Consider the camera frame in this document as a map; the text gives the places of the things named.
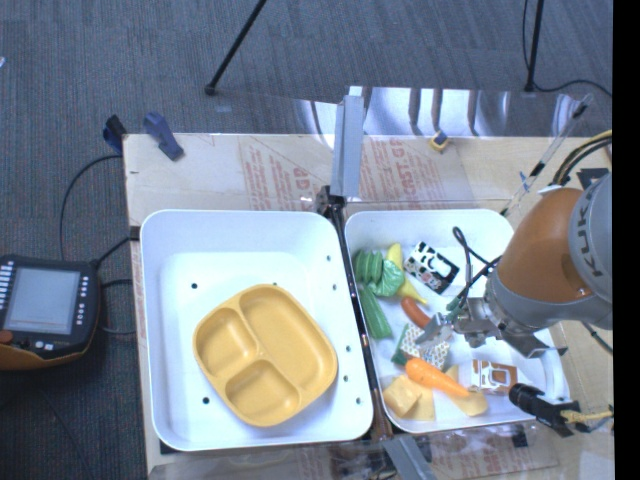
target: toy carrot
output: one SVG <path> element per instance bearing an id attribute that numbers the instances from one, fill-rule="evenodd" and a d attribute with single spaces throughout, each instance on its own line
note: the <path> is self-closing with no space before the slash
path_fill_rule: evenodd
<path id="1" fill-rule="evenodd" d="M 441 372 L 424 359 L 412 357 L 405 365 L 407 376 L 418 384 L 433 389 L 439 389 L 450 395 L 469 396 L 467 388 L 458 384 L 447 374 Z"/>

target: metal bracket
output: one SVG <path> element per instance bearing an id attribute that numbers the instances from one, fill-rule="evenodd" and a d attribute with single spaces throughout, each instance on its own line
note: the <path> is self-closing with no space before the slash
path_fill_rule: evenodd
<path id="1" fill-rule="evenodd" d="M 403 480 L 437 480 L 415 439 L 403 434 L 382 442 Z"/>
<path id="2" fill-rule="evenodd" d="M 149 135 L 160 139 L 159 148 L 171 160 L 175 161 L 184 154 L 184 150 L 178 145 L 173 132 L 169 128 L 166 119 L 157 112 L 149 112 L 143 121 L 145 130 Z"/>
<path id="3" fill-rule="evenodd" d="M 364 125 L 364 98 L 347 95 L 336 110 L 331 193 L 357 196 Z"/>
<path id="4" fill-rule="evenodd" d="M 122 154 L 122 137 L 126 134 L 127 130 L 125 130 L 120 119 L 118 119 L 118 116 L 115 114 L 107 119 L 102 129 L 102 138 L 119 154 Z"/>
<path id="5" fill-rule="evenodd" d="M 344 197 L 332 195 L 329 187 L 325 185 L 316 195 L 315 210 L 316 213 L 327 218 L 333 224 L 333 227 L 338 234 L 338 242 L 340 244 L 340 251 L 342 252 L 342 262 L 344 264 L 347 283 L 349 285 L 351 304 L 353 306 L 353 311 L 356 316 L 356 323 L 358 325 L 358 331 L 360 333 L 362 353 L 367 371 L 367 380 L 369 381 L 369 388 L 371 390 L 371 401 L 373 403 L 373 423 L 371 425 L 370 431 L 371 437 L 374 441 L 381 441 L 389 439 L 393 436 L 393 428 L 391 427 L 391 423 L 387 419 L 384 412 L 382 390 L 380 388 L 380 385 L 378 384 L 378 379 L 375 373 L 375 366 L 373 363 L 373 356 L 371 355 L 369 338 L 367 336 L 364 317 L 358 300 L 358 291 L 355 283 L 355 276 L 353 274 L 353 269 L 351 268 L 351 259 L 349 258 L 347 240 L 344 236 L 345 204 L 346 201 Z"/>

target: black cable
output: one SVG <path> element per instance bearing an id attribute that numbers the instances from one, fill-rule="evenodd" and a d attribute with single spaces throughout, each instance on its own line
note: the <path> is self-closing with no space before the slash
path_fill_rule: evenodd
<path id="1" fill-rule="evenodd" d="M 529 4 L 529 0 L 524 0 L 524 10 L 522 12 L 522 53 L 524 55 L 524 64 L 527 68 L 527 70 L 529 69 L 529 58 L 527 57 L 527 47 L 526 47 L 526 34 L 525 34 L 525 29 L 526 29 L 526 18 L 527 18 L 527 7 Z M 540 87 L 538 84 L 536 84 L 535 82 L 533 82 L 533 86 L 535 87 L 536 90 L 540 91 L 540 92 L 556 92 L 556 91 L 560 91 L 566 87 L 569 87 L 570 85 L 574 85 L 574 84 L 589 84 L 589 85 L 593 85 L 594 87 L 600 89 L 603 93 L 605 93 L 607 96 L 609 96 L 610 98 L 613 99 L 613 94 L 608 91 L 606 88 L 604 88 L 602 85 L 593 82 L 591 80 L 585 80 L 585 79 L 577 79 L 577 80 L 571 80 L 570 82 L 566 82 L 562 85 L 559 85 L 558 87 L 552 87 L 552 88 L 544 88 L 544 87 Z"/>
<path id="2" fill-rule="evenodd" d="M 91 264 L 96 268 L 100 268 L 100 265 L 102 264 L 102 262 L 104 260 L 107 259 L 107 257 L 111 254 L 113 254 L 121 245 L 126 244 L 128 241 L 130 240 L 130 237 L 125 237 L 122 240 L 120 240 L 116 245 L 114 245 L 111 249 L 109 249 L 107 252 L 105 252 L 102 256 L 100 256 L 100 258 L 98 258 L 97 260 L 93 260 L 91 262 Z"/>
<path id="3" fill-rule="evenodd" d="M 471 247 L 469 247 L 469 244 L 467 244 L 467 239 L 465 238 L 464 233 L 462 233 L 462 230 L 458 226 L 453 227 L 453 236 L 456 238 L 458 243 L 462 245 L 464 249 L 464 254 L 465 254 L 465 268 L 466 268 L 465 281 L 466 282 L 464 287 L 462 288 L 462 290 L 460 290 L 460 293 L 458 293 L 458 296 L 457 296 L 458 308 L 462 308 L 467 302 L 467 296 L 469 294 L 469 290 L 471 289 L 471 287 L 476 283 L 478 279 L 486 275 L 490 269 L 496 266 L 496 264 L 500 260 L 500 256 L 498 256 L 493 261 L 485 260 L 482 256 L 476 253 Z M 471 256 L 472 255 L 475 256 L 477 259 L 479 259 L 482 263 L 484 263 L 484 266 L 473 277 L 471 277 Z"/>
<path id="4" fill-rule="evenodd" d="M 87 459 L 85 458 L 84 454 L 81 451 L 81 448 L 80 448 L 80 446 L 78 444 L 78 441 L 76 441 L 76 438 L 73 436 L 73 433 L 71 432 L 71 429 L 69 429 L 69 427 L 67 426 L 65 421 L 60 417 L 60 414 L 58 413 L 58 410 L 56 409 L 55 405 L 53 405 L 53 402 L 51 401 L 49 396 L 44 392 L 44 390 L 42 388 L 38 387 L 38 392 L 40 393 L 40 395 L 42 395 L 42 398 L 45 399 L 47 404 L 49 404 L 49 407 L 51 407 L 51 410 L 56 415 L 56 418 L 58 418 L 58 421 L 62 424 L 62 426 L 64 427 L 65 431 L 67 432 L 67 435 L 71 439 L 71 442 L 73 443 L 73 446 L 76 449 L 76 453 L 78 454 L 78 456 L 80 457 L 80 460 L 82 461 L 82 465 L 84 466 L 84 468 L 85 468 L 85 470 L 87 472 L 87 475 L 89 476 L 89 478 L 94 479 L 95 476 L 93 475 L 93 473 L 91 471 L 91 468 L 89 467 L 89 463 L 87 462 Z"/>
<path id="5" fill-rule="evenodd" d="M 613 347 L 604 341 L 598 333 L 588 323 L 582 322 L 582 325 L 589 331 L 591 337 L 598 342 L 598 344 L 605 349 L 609 354 L 613 355 Z"/>
<path id="6" fill-rule="evenodd" d="M 590 144 L 585 144 L 573 150 L 571 154 L 564 160 L 560 168 L 557 170 L 552 178 L 552 184 L 566 185 L 569 182 L 569 173 L 573 168 L 580 163 L 585 157 L 589 156 L 594 151 L 602 149 L 603 147 L 611 144 L 612 138 L 607 137 Z"/>
<path id="7" fill-rule="evenodd" d="M 113 281 L 109 281 L 108 283 L 103 284 L 102 289 L 104 290 L 105 288 L 110 288 L 111 286 L 122 285 L 122 284 L 133 285 L 133 281 L 131 279 L 114 279 Z M 135 334 L 137 332 L 135 329 L 122 331 L 119 329 L 112 329 L 111 327 L 107 327 L 105 325 L 99 325 L 98 327 L 104 332 L 109 334 L 127 335 L 127 334 Z"/>
<path id="8" fill-rule="evenodd" d="M 80 176 L 82 176 L 86 171 L 88 171 L 94 165 L 100 162 L 103 162 L 105 160 L 110 160 L 112 158 L 122 158 L 122 155 L 105 155 L 105 156 L 96 158 L 95 160 L 92 160 L 91 162 L 89 162 L 87 165 L 85 165 L 82 169 L 78 171 L 78 173 L 73 177 L 73 179 L 71 180 L 71 183 L 69 183 L 69 186 L 67 187 L 67 191 L 65 192 L 64 197 L 62 199 L 62 208 L 60 209 L 60 222 L 58 226 L 58 234 L 60 239 L 60 258 L 62 260 L 65 259 L 64 248 L 63 248 L 63 238 L 62 238 L 62 222 L 64 220 L 64 209 L 67 204 L 67 198 L 69 197 L 69 193 L 71 192 L 71 189 L 75 185 L 76 181 L 78 181 Z"/>

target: cheese wedge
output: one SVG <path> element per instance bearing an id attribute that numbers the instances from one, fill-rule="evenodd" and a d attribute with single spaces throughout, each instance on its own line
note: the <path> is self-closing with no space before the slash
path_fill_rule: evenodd
<path id="1" fill-rule="evenodd" d="M 382 399 L 396 416 L 404 418 L 405 414 L 420 398 L 420 386 L 409 380 L 406 375 L 399 375 L 391 384 L 382 390 Z"/>
<path id="2" fill-rule="evenodd" d="M 405 418 L 418 421 L 434 421 L 436 419 L 436 407 L 433 403 L 433 389 L 426 388 L 414 382 L 420 389 L 420 398 L 405 414 Z"/>
<path id="3" fill-rule="evenodd" d="M 458 365 L 454 364 L 445 374 L 458 382 Z M 489 409 L 489 404 L 481 391 L 469 391 L 469 396 L 461 397 L 455 395 L 447 395 L 449 399 L 456 404 L 458 409 L 467 416 L 478 416 Z"/>

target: orange carrot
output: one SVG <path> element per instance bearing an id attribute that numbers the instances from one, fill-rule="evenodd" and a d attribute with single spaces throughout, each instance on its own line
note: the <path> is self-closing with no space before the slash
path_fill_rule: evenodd
<path id="1" fill-rule="evenodd" d="M 405 314 L 409 317 L 409 320 L 420 327 L 420 329 L 424 329 L 431 321 L 431 318 L 420 309 L 418 303 L 411 297 L 402 297 L 400 305 L 402 306 Z"/>
<path id="2" fill-rule="evenodd" d="M 407 376 L 411 380 L 426 388 L 439 389 L 450 395 L 462 397 L 469 396 L 470 394 L 467 388 L 458 384 L 451 377 L 441 372 L 438 368 L 424 359 L 412 357 L 407 361 L 404 368 L 407 372 Z"/>

